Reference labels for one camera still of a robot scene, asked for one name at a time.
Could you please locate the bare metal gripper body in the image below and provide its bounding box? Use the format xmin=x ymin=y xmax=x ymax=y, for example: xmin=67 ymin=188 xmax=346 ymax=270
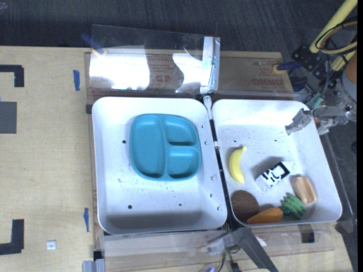
xmin=311 ymin=86 xmax=357 ymax=125

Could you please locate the white plastic tray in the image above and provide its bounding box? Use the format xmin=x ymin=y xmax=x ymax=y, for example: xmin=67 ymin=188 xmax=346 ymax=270
xmin=211 ymin=99 xmax=343 ymax=228
xmin=91 ymin=96 xmax=229 ymax=235

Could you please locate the white carton with black print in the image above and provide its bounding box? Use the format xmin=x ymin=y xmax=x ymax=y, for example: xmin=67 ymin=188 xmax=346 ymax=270
xmin=254 ymin=160 xmax=294 ymax=193

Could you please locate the tan bread roll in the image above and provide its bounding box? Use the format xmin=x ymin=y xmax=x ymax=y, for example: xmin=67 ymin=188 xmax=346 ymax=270
xmin=291 ymin=176 xmax=317 ymax=206

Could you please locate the yellow banana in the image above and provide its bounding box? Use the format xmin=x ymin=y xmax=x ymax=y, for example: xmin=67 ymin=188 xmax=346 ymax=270
xmin=228 ymin=145 xmax=248 ymax=185

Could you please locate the orange carrot with green top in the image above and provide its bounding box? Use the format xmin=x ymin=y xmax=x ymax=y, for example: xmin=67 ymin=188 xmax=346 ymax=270
xmin=246 ymin=192 xmax=307 ymax=225

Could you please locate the brown oval toy food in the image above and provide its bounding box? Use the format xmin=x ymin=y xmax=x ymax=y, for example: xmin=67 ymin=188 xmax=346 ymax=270
xmin=230 ymin=190 xmax=260 ymax=222

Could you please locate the blue divided plate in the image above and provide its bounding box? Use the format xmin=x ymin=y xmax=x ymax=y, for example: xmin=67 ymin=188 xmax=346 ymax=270
xmin=129 ymin=113 xmax=202 ymax=181

